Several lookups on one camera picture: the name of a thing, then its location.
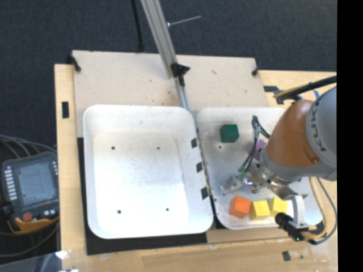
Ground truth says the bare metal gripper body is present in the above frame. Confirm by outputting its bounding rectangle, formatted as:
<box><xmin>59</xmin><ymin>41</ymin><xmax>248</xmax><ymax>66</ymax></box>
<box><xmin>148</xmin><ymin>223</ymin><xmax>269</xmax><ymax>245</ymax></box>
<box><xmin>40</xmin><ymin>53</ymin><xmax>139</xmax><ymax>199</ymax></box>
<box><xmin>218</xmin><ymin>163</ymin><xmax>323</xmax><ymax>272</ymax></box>
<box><xmin>239</xmin><ymin>166</ymin><xmax>290</xmax><ymax>194</ymax></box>

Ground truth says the yellow cube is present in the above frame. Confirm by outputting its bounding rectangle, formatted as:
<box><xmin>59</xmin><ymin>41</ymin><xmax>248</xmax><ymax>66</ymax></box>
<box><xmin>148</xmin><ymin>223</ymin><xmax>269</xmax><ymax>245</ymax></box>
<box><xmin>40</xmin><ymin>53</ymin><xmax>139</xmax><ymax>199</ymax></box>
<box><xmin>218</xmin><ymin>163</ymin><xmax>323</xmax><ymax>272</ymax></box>
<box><xmin>268</xmin><ymin>195</ymin><xmax>289</xmax><ymax>216</ymax></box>
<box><xmin>248</xmin><ymin>199</ymin><xmax>272</xmax><ymax>220</ymax></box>

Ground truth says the white plastic tray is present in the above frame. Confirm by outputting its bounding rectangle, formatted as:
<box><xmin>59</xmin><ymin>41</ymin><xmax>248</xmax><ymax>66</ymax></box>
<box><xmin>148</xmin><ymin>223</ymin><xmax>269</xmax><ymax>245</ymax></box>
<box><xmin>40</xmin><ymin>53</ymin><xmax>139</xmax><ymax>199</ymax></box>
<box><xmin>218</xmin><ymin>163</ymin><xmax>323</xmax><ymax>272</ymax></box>
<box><xmin>195</xmin><ymin>107</ymin><xmax>324</xmax><ymax>231</ymax></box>
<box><xmin>82</xmin><ymin>104</ymin><xmax>214</xmax><ymax>240</ymax></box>

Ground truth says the orange cube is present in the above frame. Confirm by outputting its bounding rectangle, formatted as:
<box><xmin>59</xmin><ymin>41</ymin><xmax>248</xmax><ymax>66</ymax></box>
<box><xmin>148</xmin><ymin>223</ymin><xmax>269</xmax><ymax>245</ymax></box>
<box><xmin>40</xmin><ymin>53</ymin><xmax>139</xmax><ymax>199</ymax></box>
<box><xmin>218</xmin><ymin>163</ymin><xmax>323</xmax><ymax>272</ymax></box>
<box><xmin>228</xmin><ymin>195</ymin><xmax>252</xmax><ymax>219</ymax></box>

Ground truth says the purple cube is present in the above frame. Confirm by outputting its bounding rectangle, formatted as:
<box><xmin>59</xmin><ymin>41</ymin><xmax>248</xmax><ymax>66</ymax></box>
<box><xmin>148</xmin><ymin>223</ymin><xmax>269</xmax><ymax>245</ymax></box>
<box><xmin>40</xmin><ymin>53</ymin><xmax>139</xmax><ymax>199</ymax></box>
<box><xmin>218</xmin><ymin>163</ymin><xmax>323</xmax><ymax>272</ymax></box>
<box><xmin>253</xmin><ymin>139</ymin><xmax>268</xmax><ymax>162</ymax></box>

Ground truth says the green cube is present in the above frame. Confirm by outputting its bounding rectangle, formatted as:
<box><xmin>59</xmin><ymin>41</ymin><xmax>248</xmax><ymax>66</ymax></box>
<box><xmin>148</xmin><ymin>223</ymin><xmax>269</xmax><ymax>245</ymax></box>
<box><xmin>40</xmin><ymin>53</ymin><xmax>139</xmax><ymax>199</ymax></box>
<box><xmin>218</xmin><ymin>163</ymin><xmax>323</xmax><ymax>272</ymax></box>
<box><xmin>220</xmin><ymin>124</ymin><xmax>240</xmax><ymax>143</ymax></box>

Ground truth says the pale flat board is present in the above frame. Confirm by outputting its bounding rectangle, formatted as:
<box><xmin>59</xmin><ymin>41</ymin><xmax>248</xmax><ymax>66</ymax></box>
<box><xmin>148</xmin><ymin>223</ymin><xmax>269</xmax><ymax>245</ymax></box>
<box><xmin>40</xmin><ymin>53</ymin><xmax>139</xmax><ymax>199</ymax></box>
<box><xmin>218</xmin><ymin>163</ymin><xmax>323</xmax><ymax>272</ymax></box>
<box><xmin>71</xmin><ymin>49</ymin><xmax>288</xmax><ymax>245</ymax></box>

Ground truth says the black cylinder on white bracket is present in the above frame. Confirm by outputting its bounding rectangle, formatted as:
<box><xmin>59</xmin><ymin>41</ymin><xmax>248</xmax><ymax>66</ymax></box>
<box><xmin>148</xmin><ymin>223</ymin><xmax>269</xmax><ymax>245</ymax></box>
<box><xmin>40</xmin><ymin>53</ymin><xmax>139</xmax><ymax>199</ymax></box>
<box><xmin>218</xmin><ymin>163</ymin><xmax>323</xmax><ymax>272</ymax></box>
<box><xmin>274</xmin><ymin>194</ymin><xmax>310</xmax><ymax>242</ymax></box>

